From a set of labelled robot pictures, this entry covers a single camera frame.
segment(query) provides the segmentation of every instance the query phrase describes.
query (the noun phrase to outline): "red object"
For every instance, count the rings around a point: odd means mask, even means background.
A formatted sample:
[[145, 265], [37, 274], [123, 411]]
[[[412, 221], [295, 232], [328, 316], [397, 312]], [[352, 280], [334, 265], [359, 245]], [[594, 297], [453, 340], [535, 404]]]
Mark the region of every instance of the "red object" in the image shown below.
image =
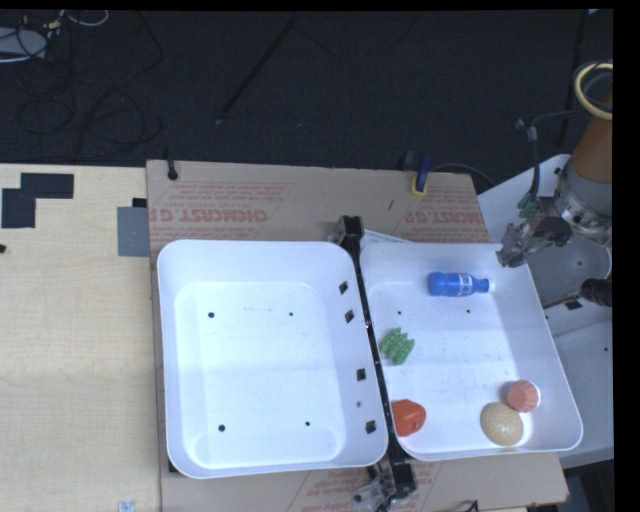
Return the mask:
[[424, 407], [406, 398], [393, 402], [391, 412], [396, 426], [396, 434], [400, 437], [415, 434], [427, 420], [427, 411]]

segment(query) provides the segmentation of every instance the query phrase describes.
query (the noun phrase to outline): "yellow cable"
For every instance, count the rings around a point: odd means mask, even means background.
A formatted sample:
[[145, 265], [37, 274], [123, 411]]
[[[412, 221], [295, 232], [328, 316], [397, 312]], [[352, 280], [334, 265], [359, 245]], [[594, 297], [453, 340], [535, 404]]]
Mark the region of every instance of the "yellow cable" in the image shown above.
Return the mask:
[[576, 79], [573, 83], [573, 88], [576, 93], [576, 97], [578, 98], [578, 101], [580, 102], [580, 104], [594, 116], [599, 117], [601, 119], [605, 119], [607, 121], [613, 121], [613, 112], [606, 112], [594, 106], [591, 102], [589, 102], [589, 100], [586, 98], [586, 96], [582, 92], [582, 89], [580, 88], [582, 79], [586, 76], [587, 73], [589, 73], [594, 69], [608, 69], [613, 72], [613, 64], [610, 64], [608, 62], [599, 62], [599, 63], [591, 64], [590, 66], [586, 66], [584, 69], [582, 69], [576, 75]]

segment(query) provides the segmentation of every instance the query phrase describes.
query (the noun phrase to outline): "white tray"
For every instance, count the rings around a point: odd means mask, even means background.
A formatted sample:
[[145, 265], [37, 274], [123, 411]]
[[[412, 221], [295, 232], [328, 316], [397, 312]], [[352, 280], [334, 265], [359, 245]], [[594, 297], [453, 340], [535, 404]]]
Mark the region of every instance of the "white tray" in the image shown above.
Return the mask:
[[346, 251], [180, 240], [160, 252], [158, 282], [167, 448], [181, 473], [366, 466], [384, 456], [388, 431]]
[[[526, 265], [502, 267], [499, 244], [386, 243], [361, 256], [367, 297], [378, 341], [400, 327], [415, 347], [404, 364], [383, 359], [391, 401], [408, 398], [427, 411], [424, 427], [400, 437], [421, 460], [501, 453], [563, 451], [582, 439], [582, 422]], [[434, 297], [433, 271], [469, 272], [496, 284], [490, 293]], [[542, 400], [521, 414], [522, 439], [513, 447], [491, 442], [480, 413], [504, 401], [513, 381], [527, 379]]]

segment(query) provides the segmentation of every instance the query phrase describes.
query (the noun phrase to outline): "cardboard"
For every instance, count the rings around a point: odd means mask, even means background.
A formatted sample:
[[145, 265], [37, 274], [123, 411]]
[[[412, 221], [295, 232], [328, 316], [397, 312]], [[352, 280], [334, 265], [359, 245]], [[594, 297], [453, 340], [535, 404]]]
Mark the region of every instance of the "cardboard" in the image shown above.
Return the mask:
[[[189, 479], [169, 470], [155, 275], [158, 253], [170, 241], [185, 238], [327, 240], [342, 215], [360, 216], [367, 230], [416, 242], [486, 243], [489, 237], [471, 177], [431, 173], [426, 194], [416, 197], [411, 194], [414, 173], [400, 171], [185, 161], [173, 165], [176, 180], [169, 179], [166, 161], [147, 162], [163, 509], [354, 510], [351, 491], [366, 483], [363, 468], [212, 480]], [[396, 503], [394, 510], [447, 510], [445, 504], [451, 509], [474, 499], [485, 510], [568, 499], [553, 453], [411, 463], [418, 490]], [[498, 486], [501, 478], [508, 485]]]

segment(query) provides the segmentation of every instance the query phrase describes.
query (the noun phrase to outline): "light wood surface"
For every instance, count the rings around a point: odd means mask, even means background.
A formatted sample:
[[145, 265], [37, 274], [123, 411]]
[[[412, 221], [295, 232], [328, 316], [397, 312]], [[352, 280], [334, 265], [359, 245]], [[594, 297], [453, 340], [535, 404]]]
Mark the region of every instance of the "light wood surface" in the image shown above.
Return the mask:
[[0, 229], [0, 510], [159, 510], [149, 259], [117, 250], [145, 171], [1, 165], [0, 185], [21, 171], [75, 190], [38, 199], [34, 229]]

